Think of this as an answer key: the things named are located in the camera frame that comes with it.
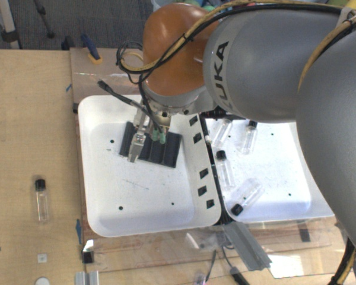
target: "gray floor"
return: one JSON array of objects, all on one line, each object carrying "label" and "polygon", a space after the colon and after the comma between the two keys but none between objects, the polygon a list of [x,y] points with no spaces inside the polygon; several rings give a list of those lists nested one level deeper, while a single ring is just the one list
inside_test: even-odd
[{"label": "gray floor", "polygon": [[[99,48],[116,48],[128,39],[142,40],[144,23],[152,13],[150,0],[40,0],[56,36],[46,29],[33,0],[9,0],[23,49],[59,50],[65,36],[82,46],[86,33]],[[9,48],[1,39],[0,49]]]}]

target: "table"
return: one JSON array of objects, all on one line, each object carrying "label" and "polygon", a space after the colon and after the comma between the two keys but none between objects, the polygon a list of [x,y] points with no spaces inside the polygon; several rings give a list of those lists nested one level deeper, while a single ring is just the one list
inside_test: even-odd
[{"label": "table", "polygon": [[[0,50],[0,284],[34,284],[44,276],[52,285],[69,285],[75,273],[85,269],[76,230],[81,198],[71,80],[69,52]],[[33,183],[37,176],[46,180],[49,191],[52,216],[48,224],[36,220]],[[343,241],[332,227],[335,220],[325,222],[330,224],[330,241],[341,258]],[[313,265],[317,265],[314,258],[324,256],[323,250],[315,248],[308,255]],[[37,255],[42,261],[43,254],[47,261],[38,263]],[[194,270],[199,264],[203,266],[191,263],[102,273],[100,284],[114,284],[114,280],[116,284],[182,284],[178,271]],[[226,268],[222,260],[216,260],[214,278],[208,284],[232,284],[231,277],[223,276]],[[268,270],[243,275],[253,285],[326,284],[332,276],[274,280]],[[345,284],[356,284],[353,274]]]}]

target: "orange object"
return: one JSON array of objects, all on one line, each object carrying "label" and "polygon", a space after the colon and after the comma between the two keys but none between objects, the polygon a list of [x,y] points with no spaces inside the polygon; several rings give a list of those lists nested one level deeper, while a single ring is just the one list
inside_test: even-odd
[{"label": "orange object", "polygon": [[[205,9],[183,3],[168,4],[152,13],[144,27],[144,64],[160,58],[174,41],[206,14]],[[155,69],[146,80],[147,86],[162,96],[180,95],[201,87],[204,84],[204,49],[217,24],[212,23],[171,60]]]}]

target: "clear vial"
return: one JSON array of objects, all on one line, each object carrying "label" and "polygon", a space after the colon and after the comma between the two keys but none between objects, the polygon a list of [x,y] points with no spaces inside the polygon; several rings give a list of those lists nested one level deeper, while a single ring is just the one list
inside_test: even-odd
[{"label": "clear vial", "polygon": [[232,121],[223,118],[217,121],[214,128],[214,139],[212,140],[212,145],[216,148],[221,148],[227,139],[232,128]]},{"label": "clear vial", "polygon": [[224,150],[217,151],[216,153],[216,170],[223,192],[227,192],[235,187],[232,168],[230,161],[227,160]]},{"label": "clear vial", "polygon": [[34,183],[36,188],[38,221],[48,221],[49,209],[47,206],[47,190],[44,179],[38,179]]},{"label": "clear vial", "polygon": [[255,179],[249,179],[241,185],[241,189],[238,191],[238,201],[232,207],[231,212],[237,216],[244,209],[254,204],[264,193],[263,186]]},{"label": "clear vial", "polygon": [[256,143],[257,136],[257,122],[249,121],[248,126],[246,127],[245,140],[243,147],[241,148],[242,154],[250,154],[253,152]]}]

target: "black connector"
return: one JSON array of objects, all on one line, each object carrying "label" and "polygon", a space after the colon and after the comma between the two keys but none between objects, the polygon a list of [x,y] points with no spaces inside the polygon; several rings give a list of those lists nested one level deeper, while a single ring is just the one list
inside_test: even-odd
[{"label": "black connector", "polygon": [[230,274],[235,282],[239,285],[249,285],[248,281],[242,276],[240,271],[236,267],[232,267],[230,270]]}]

